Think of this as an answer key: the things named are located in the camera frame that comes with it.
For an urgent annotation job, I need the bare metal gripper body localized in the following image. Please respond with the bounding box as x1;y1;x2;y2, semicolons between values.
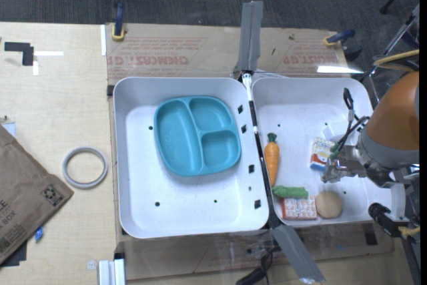
333;144;395;188

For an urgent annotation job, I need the white carton with colour print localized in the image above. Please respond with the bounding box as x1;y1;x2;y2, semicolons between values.
309;136;336;172

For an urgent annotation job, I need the tan round biscuit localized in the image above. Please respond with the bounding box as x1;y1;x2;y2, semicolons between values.
314;190;344;220

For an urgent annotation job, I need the green toy vegetable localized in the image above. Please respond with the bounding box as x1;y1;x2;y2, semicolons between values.
271;185;310;200

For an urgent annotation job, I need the orange and white packet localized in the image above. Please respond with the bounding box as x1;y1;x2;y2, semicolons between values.
280;196;318;221

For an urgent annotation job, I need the orange carrot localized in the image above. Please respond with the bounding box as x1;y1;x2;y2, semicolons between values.
264;132;281;188

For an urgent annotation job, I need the white plastic tray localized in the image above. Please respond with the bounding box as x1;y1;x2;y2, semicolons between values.
112;76;270;240
250;76;394;228

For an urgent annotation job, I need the blue divided plate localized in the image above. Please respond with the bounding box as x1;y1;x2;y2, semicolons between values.
153;95;242;178

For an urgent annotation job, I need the brown cardboard board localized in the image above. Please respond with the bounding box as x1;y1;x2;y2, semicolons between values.
105;22;395;281

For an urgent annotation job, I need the white tape roll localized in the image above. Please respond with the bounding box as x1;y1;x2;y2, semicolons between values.
62;146;109;190

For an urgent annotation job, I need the brown paper envelope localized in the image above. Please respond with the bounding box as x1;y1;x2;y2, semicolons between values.
0;123;75;266

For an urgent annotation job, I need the black cylinder on white bracket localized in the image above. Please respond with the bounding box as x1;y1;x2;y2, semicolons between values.
368;182;412;238

